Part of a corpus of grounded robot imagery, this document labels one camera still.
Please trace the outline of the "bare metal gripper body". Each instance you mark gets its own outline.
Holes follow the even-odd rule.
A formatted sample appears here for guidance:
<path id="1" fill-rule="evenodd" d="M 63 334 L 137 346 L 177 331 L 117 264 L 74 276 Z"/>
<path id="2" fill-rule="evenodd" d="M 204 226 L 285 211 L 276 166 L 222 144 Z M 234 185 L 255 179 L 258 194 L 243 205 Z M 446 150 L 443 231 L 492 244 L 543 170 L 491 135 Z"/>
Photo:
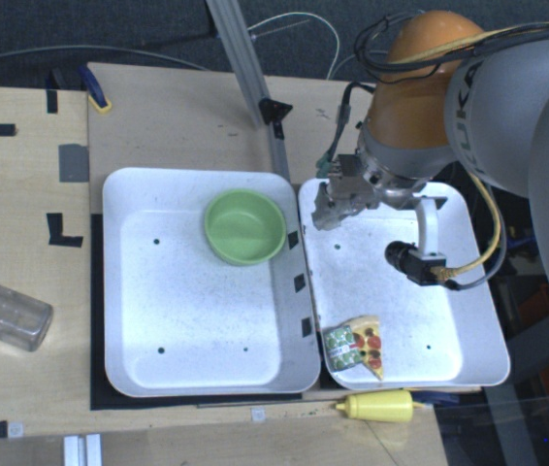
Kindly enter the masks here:
<path id="1" fill-rule="evenodd" d="M 327 210 L 361 212 L 381 204 L 402 209 L 428 178 L 395 174 L 386 166 L 360 155 L 341 154 L 331 166 L 327 182 Z"/>

